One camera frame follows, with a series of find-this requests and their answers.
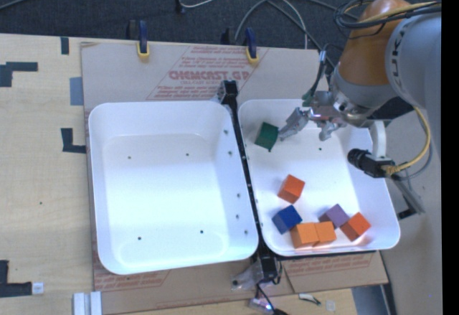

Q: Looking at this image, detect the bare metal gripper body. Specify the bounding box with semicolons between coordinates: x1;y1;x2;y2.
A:
308;90;377;128

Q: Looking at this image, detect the green cube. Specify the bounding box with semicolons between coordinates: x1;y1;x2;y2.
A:
254;121;280;151

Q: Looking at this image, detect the white plastic tray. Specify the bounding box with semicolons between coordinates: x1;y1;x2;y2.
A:
237;98;402;257
87;100;260;276

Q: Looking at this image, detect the orange cube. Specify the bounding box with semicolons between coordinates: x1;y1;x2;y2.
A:
277;174;306;204
314;220;338;245
339;212;372;243
289;222;321;250

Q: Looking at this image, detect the purple cube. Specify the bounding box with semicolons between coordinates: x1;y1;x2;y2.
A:
318;203;351;230

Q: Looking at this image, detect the blue cube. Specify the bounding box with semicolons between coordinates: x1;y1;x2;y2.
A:
271;204;303;235

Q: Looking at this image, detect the brown cardboard board red print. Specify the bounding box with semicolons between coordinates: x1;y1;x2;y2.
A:
80;41;390;307

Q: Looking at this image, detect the black cylinder on white bracket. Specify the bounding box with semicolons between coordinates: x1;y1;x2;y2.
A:
346;119;396;179

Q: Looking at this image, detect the black block with thin wires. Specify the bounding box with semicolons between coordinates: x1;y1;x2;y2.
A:
257;251;279;281
219;79;240;105

